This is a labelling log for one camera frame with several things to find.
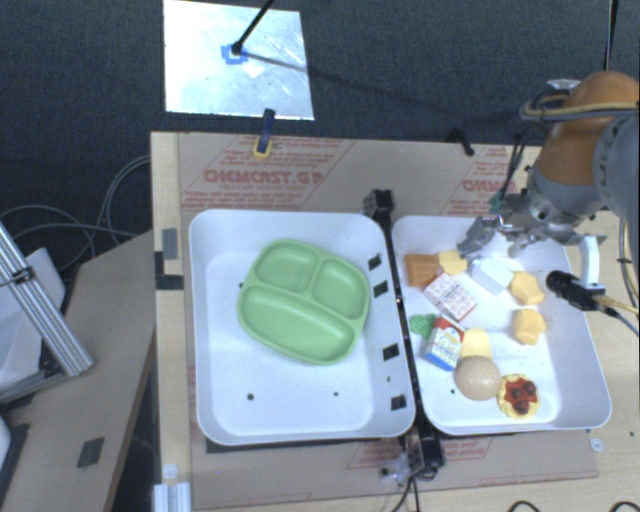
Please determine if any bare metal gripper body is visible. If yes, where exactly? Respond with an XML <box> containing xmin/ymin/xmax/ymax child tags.
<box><xmin>494</xmin><ymin>192</ymin><xmax>584</xmax><ymax>247</ymax></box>

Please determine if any orange waffle biscuit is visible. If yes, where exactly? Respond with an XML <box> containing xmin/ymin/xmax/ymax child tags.
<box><xmin>403</xmin><ymin>253</ymin><xmax>442</xmax><ymax>289</ymax></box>

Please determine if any red and white packet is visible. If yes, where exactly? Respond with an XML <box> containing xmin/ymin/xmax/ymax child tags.
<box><xmin>422</xmin><ymin>271</ymin><xmax>478</xmax><ymax>323</ymax></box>

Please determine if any green broccoli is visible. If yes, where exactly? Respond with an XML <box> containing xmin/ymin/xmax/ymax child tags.
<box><xmin>408</xmin><ymin>312</ymin><xmax>438</xmax><ymax>342</ymax></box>

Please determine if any thin black rod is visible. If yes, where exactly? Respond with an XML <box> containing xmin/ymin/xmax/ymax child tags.
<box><xmin>378</xmin><ymin>209</ymin><xmax>430</xmax><ymax>437</ymax></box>

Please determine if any pale yellow block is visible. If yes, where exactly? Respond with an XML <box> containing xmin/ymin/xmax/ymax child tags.
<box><xmin>459</xmin><ymin>327</ymin><xmax>494</xmax><ymax>362</ymax></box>

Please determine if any blue red white carton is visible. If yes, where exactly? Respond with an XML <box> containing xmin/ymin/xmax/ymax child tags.
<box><xmin>423</xmin><ymin>315</ymin><xmax>467</xmax><ymax>373</ymax></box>

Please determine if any white plastic tray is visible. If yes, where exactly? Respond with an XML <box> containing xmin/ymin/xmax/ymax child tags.
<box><xmin>391</xmin><ymin>214</ymin><xmax>614</xmax><ymax>437</ymax></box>
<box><xmin>188</xmin><ymin>208</ymin><xmax>418</xmax><ymax>447</ymax></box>

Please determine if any beige round bun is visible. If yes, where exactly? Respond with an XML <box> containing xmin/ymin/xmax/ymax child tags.
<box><xmin>453</xmin><ymin>354</ymin><xmax>503</xmax><ymax>402</ymax></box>

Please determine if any yellow tart with red berries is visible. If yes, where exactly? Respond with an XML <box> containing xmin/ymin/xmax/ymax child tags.
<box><xmin>495</xmin><ymin>373</ymin><xmax>542</xmax><ymax>421</ymax></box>

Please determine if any brown cardboard board red print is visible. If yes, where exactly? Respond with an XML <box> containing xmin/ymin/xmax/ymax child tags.
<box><xmin>177</xmin><ymin>132</ymin><xmax>600</xmax><ymax>509</ymax></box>

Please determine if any green divided plate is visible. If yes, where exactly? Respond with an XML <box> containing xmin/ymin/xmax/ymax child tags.
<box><xmin>235</xmin><ymin>238</ymin><xmax>373</xmax><ymax>367</ymax></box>

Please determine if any black cylinder on white bracket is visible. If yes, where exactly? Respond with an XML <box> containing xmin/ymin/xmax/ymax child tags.
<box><xmin>545</xmin><ymin>234</ymin><xmax>609</xmax><ymax>312</ymax></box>

